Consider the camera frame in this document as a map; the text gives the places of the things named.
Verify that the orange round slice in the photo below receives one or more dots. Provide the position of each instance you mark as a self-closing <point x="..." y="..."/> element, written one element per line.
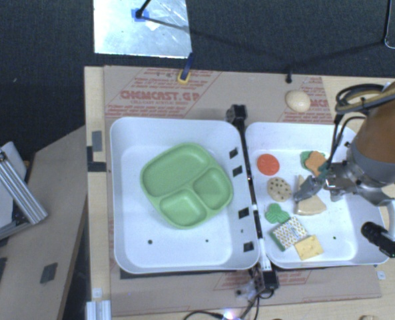
<point x="268" y="164"/>

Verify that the tan chocolate chip biscuit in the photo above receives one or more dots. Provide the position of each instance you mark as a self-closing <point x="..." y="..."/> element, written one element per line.
<point x="279" y="189"/>

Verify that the green and orange toy sandwich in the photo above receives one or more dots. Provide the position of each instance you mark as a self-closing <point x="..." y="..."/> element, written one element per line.
<point x="312" y="162"/>

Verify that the yellow patterned green packet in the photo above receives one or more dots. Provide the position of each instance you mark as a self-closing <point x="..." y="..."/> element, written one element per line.
<point x="288" y="233"/>

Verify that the green toy broccoli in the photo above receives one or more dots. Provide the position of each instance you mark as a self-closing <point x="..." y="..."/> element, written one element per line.
<point x="276" y="213"/>

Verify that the yellow cheese slice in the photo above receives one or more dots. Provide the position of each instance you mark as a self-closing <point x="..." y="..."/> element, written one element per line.
<point x="309" y="247"/>

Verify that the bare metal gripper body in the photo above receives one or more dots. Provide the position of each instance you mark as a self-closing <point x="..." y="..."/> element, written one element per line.
<point x="348" y="182"/>

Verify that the brown cardboard board red print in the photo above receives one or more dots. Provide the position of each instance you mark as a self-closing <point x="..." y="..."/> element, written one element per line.
<point x="170" y="102"/>

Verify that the thin black and white rod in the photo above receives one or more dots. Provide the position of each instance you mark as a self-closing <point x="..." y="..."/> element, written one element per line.
<point x="250" y="185"/>

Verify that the black cylinder on white bracket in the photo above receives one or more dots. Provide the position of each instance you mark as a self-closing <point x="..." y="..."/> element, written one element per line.
<point x="378" y="237"/>

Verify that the white plastic tray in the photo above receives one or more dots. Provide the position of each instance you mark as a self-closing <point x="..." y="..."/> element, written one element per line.
<point x="134" y="232"/>
<point x="343" y="232"/>

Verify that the beige toy bread roll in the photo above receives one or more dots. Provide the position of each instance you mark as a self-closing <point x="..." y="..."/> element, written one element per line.
<point x="297" y="101"/>

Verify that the beige wedge slice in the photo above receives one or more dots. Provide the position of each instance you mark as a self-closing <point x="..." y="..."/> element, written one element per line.
<point x="312" y="207"/>

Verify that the green divided plate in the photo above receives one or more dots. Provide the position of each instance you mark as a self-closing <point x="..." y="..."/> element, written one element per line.
<point x="180" y="178"/>

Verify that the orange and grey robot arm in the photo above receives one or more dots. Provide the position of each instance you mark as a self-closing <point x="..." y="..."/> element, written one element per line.
<point x="383" y="132"/>

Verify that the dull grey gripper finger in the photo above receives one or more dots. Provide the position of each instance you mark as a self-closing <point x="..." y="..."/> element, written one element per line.
<point x="302" y="193"/>
<point x="313" y="182"/>

